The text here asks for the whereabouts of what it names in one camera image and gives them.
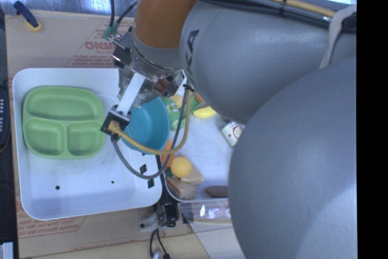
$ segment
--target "remote control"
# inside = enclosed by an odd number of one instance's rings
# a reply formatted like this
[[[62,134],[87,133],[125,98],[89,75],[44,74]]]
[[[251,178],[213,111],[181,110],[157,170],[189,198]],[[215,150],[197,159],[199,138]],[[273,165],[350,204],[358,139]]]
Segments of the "remote control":
[[[8,100],[8,92],[0,88],[0,152],[7,147],[10,128],[10,102]]]

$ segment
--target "teal bowl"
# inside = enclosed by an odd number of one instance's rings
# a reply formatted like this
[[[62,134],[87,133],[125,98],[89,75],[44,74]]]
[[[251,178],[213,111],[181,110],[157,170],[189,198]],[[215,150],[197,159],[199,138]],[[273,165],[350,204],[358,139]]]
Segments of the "teal bowl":
[[[138,109],[131,108],[131,120],[124,133],[148,148],[163,150],[170,136],[170,118],[166,105],[160,98],[155,98]],[[124,138],[122,140],[133,150],[151,154],[138,149]]]

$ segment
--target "green divided plate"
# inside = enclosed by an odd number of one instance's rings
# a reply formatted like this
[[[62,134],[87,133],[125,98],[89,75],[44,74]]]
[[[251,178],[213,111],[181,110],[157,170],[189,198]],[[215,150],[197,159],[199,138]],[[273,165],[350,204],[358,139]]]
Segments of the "green divided plate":
[[[87,158],[104,146],[100,131],[104,120],[104,106],[89,90],[36,87],[24,100],[24,141],[33,153],[46,158]]]

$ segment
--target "yellow ball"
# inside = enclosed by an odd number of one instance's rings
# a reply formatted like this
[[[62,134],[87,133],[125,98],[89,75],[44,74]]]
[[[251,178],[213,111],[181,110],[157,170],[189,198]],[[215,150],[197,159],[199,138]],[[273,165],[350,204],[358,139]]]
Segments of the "yellow ball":
[[[192,163],[185,156],[176,156],[170,165],[171,173],[178,177],[186,177],[192,171]]]

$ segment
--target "white can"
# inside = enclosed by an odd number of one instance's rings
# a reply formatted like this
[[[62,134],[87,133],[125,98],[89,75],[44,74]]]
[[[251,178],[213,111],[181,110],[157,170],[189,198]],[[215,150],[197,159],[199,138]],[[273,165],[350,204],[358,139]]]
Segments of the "white can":
[[[236,122],[229,123],[221,131],[231,147],[237,143],[238,138],[241,135],[240,126],[238,126]]]

